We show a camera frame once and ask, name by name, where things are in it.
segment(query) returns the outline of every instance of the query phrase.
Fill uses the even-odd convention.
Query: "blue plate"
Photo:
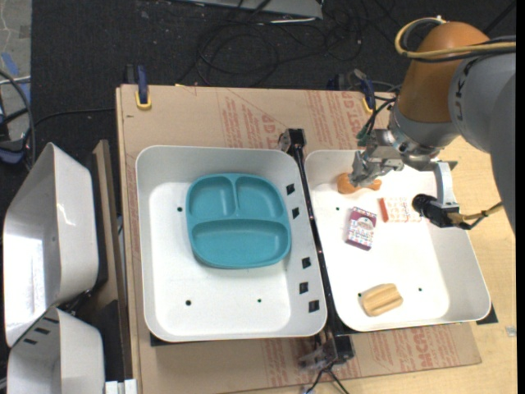
[[[188,190],[186,221],[194,255],[212,267],[263,267],[290,252],[281,193],[261,176],[201,176]]]

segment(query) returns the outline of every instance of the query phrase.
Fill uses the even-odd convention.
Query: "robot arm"
[[[416,53],[405,50],[401,43],[406,33],[428,21],[439,25]],[[491,155],[495,183],[515,232],[515,37],[491,42],[468,24],[426,18],[405,26],[396,48],[414,60],[388,128],[371,133],[367,148],[354,160],[349,182],[356,189],[368,186],[404,164],[433,170],[442,183],[438,198],[414,200],[414,207],[426,216],[436,213],[430,219],[439,226],[457,225],[459,206],[448,191],[450,170],[436,156],[462,135]]]

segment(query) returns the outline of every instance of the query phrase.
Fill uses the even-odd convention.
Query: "cardboard sheet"
[[[152,109],[135,105],[133,85],[116,92],[134,377],[143,394],[212,394],[309,385],[298,359],[313,340],[205,341],[151,346],[144,321],[135,160],[155,144],[276,149],[287,128],[303,128],[307,151],[356,149],[367,120],[354,92],[150,86]],[[377,118],[385,127],[387,112]],[[352,336],[356,357],[334,368],[341,379],[479,364],[469,323]]]

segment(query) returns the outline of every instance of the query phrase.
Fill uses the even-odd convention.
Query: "black hole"
[[[41,328],[41,327],[36,328],[35,331],[39,332],[41,334],[49,334],[50,333],[49,330],[47,330],[46,328]]]
[[[49,321],[50,323],[58,324],[58,320],[57,319],[53,319],[53,318],[49,318],[49,317],[43,317],[43,319],[45,319],[46,321]]]
[[[308,282],[302,282],[299,284],[299,294],[308,292]]]
[[[319,309],[318,300],[310,300],[310,302],[308,302],[308,312],[315,312],[318,309]]]

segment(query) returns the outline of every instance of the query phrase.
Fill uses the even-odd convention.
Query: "black floor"
[[[109,140],[117,179],[112,109],[130,63],[143,64],[152,85],[325,89],[354,68],[399,85],[409,63],[393,41],[403,25],[441,15],[491,38],[516,34],[515,1],[326,0],[323,21],[269,25],[282,16],[161,0],[33,0],[36,152],[53,142],[82,161]],[[74,110],[88,112],[39,122]],[[0,164],[2,218],[26,175],[23,165]]]

